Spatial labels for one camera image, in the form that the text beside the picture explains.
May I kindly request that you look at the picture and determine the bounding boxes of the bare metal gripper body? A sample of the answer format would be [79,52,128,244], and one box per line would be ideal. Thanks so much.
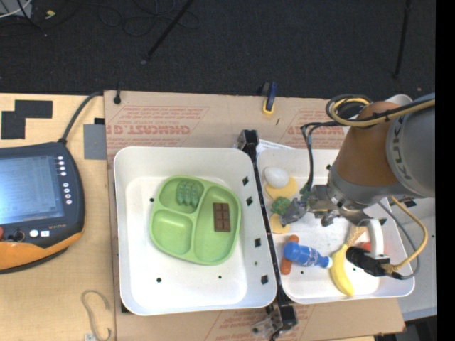
[306,184,353,223]

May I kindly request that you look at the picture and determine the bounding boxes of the green broccoli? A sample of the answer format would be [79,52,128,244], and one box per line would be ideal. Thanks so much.
[270,196,293,216]

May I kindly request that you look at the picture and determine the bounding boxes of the yellow round biscuit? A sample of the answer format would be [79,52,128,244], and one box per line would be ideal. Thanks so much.
[268,212,291,235]

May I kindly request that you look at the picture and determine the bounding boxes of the yellow cheese slice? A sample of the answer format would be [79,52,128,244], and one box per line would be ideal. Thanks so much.
[265,176,299,200]

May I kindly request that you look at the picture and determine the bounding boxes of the tan ice cream cone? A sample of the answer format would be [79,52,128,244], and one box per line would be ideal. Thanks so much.
[346,223,368,249]

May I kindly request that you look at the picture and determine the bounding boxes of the thin black and white rod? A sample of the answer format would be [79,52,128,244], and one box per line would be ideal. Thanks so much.
[247,143,287,310]

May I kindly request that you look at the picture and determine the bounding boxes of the white egg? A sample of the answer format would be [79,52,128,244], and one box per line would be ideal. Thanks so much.
[263,166,290,188]

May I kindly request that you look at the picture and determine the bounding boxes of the blue bottle with white cap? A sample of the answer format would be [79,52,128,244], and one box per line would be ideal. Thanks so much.
[282,241,334,270]

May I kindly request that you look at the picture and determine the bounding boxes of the yellow banana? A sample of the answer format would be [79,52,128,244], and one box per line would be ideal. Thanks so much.
[330,244,355,297]

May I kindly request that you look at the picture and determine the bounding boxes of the orange sausage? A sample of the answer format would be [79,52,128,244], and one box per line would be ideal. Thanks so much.
[279,234,300,276]

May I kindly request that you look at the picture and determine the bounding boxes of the white plastic tray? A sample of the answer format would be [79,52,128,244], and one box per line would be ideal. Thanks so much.
[113,146,279,317]
[256,146,417,305]

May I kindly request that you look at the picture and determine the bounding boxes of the brown chocolate bar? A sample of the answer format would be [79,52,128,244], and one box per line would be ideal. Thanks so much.
[212,202,232,233]

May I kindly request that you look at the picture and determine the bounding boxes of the green pea pods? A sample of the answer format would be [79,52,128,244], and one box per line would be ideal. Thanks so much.
[175,180,200,206]

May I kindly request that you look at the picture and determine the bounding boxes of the brown cardboard board red print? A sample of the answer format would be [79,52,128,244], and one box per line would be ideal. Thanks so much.
[102,90,407,341]

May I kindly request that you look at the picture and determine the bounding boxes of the green divided plate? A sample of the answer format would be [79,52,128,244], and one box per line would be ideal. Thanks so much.
[149,175,243,266]

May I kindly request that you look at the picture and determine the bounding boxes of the black cylinder on white bracket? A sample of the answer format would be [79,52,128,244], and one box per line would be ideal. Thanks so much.
[346,217,392,278]

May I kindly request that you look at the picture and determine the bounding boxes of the black block with thin wires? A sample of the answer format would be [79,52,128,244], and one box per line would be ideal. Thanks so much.
[236,129,260,152]
[264,302,299,337]

